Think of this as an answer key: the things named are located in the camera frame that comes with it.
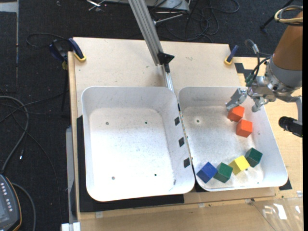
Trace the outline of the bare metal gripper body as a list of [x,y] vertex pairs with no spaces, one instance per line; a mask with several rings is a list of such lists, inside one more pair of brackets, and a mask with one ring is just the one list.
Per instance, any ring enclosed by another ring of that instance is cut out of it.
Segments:
[[295,101],[292,93],[300,87],[302,87],[302,80],[292,79],[284,83],[276,77],[262,76],[256,77],[248,88],[247,94],[262,103],[274,102],[277,99],[289,103]]

